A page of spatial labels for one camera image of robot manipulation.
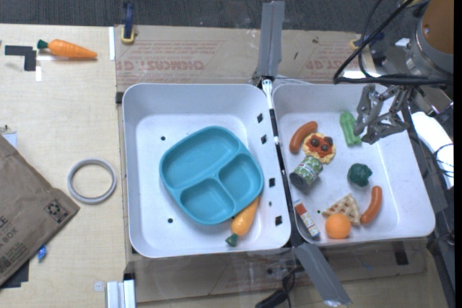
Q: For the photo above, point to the small blue wrapper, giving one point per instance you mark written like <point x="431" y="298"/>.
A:
<point x="42" y="252"/>

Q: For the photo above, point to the brown cardboard board red print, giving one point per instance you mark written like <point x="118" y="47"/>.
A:
<point x="223" y="54"/>

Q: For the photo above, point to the tan waffle slice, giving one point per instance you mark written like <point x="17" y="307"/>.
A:
<point x="346" y="207"/>

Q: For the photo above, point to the orange ball fruit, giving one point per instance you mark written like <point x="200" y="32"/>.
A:
<point x="338" y="226"/>

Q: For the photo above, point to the small red and white carton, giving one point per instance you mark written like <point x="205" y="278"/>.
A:
<point x="307" y="218"/>

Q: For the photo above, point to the orange-brown sausage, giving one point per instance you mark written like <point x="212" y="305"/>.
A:
<point x="301" y="135"/>
<point x="373" y="205"/>

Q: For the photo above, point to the light green asparagus bundle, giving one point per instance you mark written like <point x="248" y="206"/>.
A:
<point x="349" y="130"/>

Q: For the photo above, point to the green labelled can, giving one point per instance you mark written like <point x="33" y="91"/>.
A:
<point x="307" y="171"/>

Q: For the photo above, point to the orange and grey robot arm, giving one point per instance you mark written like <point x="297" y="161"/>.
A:
<point x="439" y="7"/>

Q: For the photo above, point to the yellow spaghetti with meatballs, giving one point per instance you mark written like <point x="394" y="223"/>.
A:
<point x="319" y="155"/>

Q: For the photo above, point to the blue divided plate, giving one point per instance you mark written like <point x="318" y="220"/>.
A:
<point x="202" y="155"/>

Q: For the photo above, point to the brown paper envelope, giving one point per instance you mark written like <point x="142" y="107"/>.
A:
<point x="25" y="198"/>

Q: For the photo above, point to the white plastic tray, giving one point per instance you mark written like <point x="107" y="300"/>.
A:
<point x="397" y="173"/>
<point x="151" y="173"/>

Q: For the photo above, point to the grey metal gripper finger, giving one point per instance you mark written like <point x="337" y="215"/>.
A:
<point x="365" y="108"/>
<point x="391" y="122"/>

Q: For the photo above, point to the orange carrot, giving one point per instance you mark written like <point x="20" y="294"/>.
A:
<point x="245" y="220"/>
<point x="70" y="49"/>

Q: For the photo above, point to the dark green broccoli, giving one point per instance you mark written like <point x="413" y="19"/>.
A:
<point x="359" y="175"/>

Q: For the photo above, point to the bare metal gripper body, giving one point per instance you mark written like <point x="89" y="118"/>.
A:
<point x="429" y="68"/>

